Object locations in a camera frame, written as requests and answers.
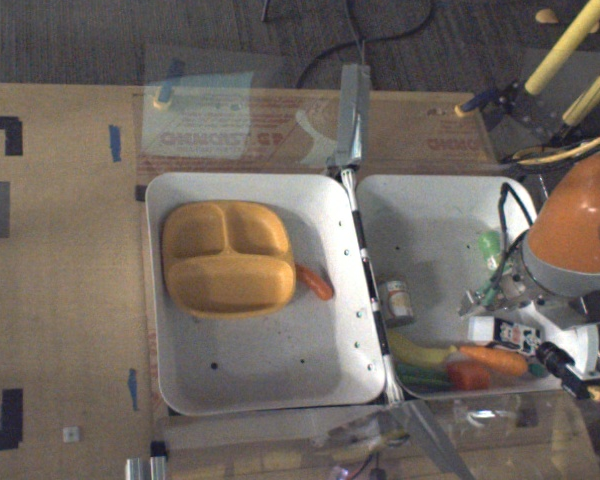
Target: yellow pole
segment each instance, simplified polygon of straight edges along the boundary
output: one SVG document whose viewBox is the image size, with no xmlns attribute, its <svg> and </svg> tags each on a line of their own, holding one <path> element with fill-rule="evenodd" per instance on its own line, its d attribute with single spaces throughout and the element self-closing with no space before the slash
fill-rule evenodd
<svg viewBox="0 0 600 480">
<path fill-rule="evenodd" d="M 524 86 L 525 90 L 532 96 L 540 94 L 598 21 L 600 21 L 600 0 L 589 0 L 529 77 Z"/>
<path fill-rule="evenodd" d="M 600 76 L 562 115 L 562 121 L 577 126 L 600 103 Z"/>
</svg>

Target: black tape marking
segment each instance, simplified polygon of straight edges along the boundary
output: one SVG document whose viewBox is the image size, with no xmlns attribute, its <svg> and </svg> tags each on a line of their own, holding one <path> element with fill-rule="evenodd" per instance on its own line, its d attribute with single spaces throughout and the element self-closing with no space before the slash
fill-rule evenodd
<svg viewBox="0 0 600 480">
<path fill-rule="evenodd" d="M 24 397 L 22 389 L 2 390 L 0 410 L 0 451 L 18 448 L 24 432 Z"/>
<path fill-rule="evenodd" d="M 17 117 L 0 116 L 0 130 L 4 130 L 5 156 L 22 156 L 22 121 Z"/>
</svg>

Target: gray carpet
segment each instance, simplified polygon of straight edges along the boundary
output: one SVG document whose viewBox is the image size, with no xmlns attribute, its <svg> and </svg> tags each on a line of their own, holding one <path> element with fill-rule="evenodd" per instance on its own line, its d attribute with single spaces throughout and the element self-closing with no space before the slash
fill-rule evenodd
<svg viewBox="0 0 600 480">
<path fill-rule="evenodd" d="M 148 45 L 246 52 L 306 60 L 351 39 L 344 0 L 0 0 L 0 82 L 143 84 Z M 564 25 L 541 26 L 537 10 L 563 23 L 587 0 L 434 0 L 416 36 L 368 49 L 381 90 L 479 91 L 519 76 L 526 48 L 546 49 Z M 366 36 L 394 33 L 423 0 L 355 0 Z M 600 32 L 582 45 L 600 52 Z M 355 49 L 343 60 L 356 59 Z M 331 87 L 333 63 L 307 87 Z"/>
</svg>

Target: toy carrot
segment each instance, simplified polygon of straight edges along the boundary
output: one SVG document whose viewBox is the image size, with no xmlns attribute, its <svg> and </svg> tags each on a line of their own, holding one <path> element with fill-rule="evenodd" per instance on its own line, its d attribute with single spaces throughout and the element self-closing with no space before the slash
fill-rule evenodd
<svg viewBox="0 0 600 480">
<path fill-rule="evenodd" d="M 505 375 L 520 377 L 529 370 L 527 361 L 517 352 L 469 345 L 461 346 L 460 352 Z"/>
<path fill-rule="evenodd" d="M 313 270 L 296 263 L 296 278 L 306 284 L 319 299 L 329 300 L 333 297 L 333 288 Z"/>
</svg>

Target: small white square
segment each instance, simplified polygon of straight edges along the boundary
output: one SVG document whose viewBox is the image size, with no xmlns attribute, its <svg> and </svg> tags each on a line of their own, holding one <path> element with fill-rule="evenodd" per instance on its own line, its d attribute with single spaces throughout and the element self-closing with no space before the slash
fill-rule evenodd
<svg viewBox="0 0 600 480">
<path fill-rule="evenodd" d="M 62 429 L 62 441 L 65 443 L 80 441 L 80 427 L 64 427 Z"/>
</svg>

